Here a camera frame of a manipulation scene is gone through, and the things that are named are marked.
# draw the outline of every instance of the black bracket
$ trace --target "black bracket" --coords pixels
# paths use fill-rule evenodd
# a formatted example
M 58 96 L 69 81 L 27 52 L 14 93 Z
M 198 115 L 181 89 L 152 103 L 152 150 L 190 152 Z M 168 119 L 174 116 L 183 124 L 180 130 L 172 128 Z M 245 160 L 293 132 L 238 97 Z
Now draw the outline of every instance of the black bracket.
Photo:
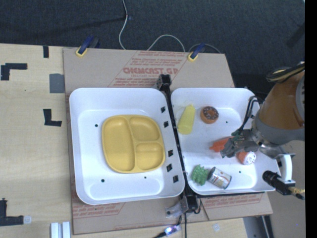
M 176 126 L 175 116 L 174 116 L 174 112 L 173 112 L 173 105 L 172 105 L 172 101 L 171 101 L 171 93 L 170 93 L 170 87 L 169 87 L 171 84 L 172 84 L 172 80 L 171 80 L 170 75 L 169 74 L 167 74 L 167 75 L 161 74 L 157 80 L 156 88 L 158 90 L 164 92 L 165 97 L 166 97 L 166 101 L 167 101 L 167 107 L 168 107 L 169 116 L 170 116 L 171 123 L 172 123 L 174 136 L 175 136 L 178 155 L 179 155 L 179 159 L 180 159 L 180 163 L 182 166 L 182 171 L 183 171 L 183 175 L 184 175 L 184 179 L 185 179 L 185 189 L 184 189 L 183 194 L 181 196 L 187 197 L 188 200 L 191 202 L 191 209 L 190 210 L 195 210 L 198 207 L 197 203 L 196 204 L 194 203 L 197 195 L 188 185 L 188 180 L 187 180 L 186 171 L 185 171 L 185 165 L 184 165 L 183 156 L 182 156 L 182 150 L 181 150 L 180 143 L 179 143 L 177 126 Z
M 8 217 L 6 215 L 6 203 L 7 200 L 4 198 L 0 200 L 0 226 L 14 226 L 14 225 L 23 225 L 24 217 Z

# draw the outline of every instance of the cable clip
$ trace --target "cable clip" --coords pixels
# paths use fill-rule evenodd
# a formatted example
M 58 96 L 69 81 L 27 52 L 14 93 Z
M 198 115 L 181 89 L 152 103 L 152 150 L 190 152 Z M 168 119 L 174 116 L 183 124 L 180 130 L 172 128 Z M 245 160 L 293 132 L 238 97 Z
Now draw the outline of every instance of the cable clip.
M 198 57 L 198 53 L 205 47 L 204 43 L 201 43 L 194 51 L 190 52 L 187 59 L 188 61 L 195 61 Z

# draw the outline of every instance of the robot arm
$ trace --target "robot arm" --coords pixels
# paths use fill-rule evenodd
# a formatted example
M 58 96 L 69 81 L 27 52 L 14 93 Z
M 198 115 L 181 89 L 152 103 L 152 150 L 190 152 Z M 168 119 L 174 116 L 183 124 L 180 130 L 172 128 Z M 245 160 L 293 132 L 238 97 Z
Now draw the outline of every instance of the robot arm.
M 286 153 L 283 145 L 293 141 L 305 141 L 305 63 L 293 68 L 285 68 L 271 72 L 266 76 L 270 82 L 275 82 L 259 111 L 252 115 L 253 103 L 251 97 L 244 121 L 240 128 L 232 133 L 220 151 L 221 156 L 233 157 L 241 151 L 261 151 L 273 159 L 282 162 L 281 176 L 266 171 L 263 179 L 275 187 L 283 195 L 298 192 L 294 188 L 292 176 L 291 155 Z M 249 118 L 253 118 L 252 127 L 244 129 Z

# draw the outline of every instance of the dark carpet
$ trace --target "dark carpet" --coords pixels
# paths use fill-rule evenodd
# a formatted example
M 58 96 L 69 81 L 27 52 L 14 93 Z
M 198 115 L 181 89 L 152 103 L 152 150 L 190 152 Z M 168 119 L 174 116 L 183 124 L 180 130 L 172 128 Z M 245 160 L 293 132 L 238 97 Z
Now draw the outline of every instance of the dark carpet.
M 216 47 L 227 57 L 237 87 L 263 97 L 268 71 L 305 60 L 303 0 L 125 0 L 129 20 L 126 49 L 146 50 L 163 34 L 186 51 L 195 44 Z M 77 47 L 89 35 L 100 48 L 122 49 L 122 0 L 0 0 L 0 43 Z M 152 50 L 182 51 L 173 38 Z M 215 53 L 206 46 L 204 52 Z

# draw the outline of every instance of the can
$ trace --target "can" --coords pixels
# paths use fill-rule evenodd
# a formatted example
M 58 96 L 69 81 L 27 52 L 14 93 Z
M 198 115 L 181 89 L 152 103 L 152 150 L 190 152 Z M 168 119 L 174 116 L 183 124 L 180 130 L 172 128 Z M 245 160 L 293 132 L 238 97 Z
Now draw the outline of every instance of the can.
M 213 167 L 207 177 L 207 180 L 219 188 L 226 189 L 231 182 L 231 175 L 228 175 L 224 171 Z

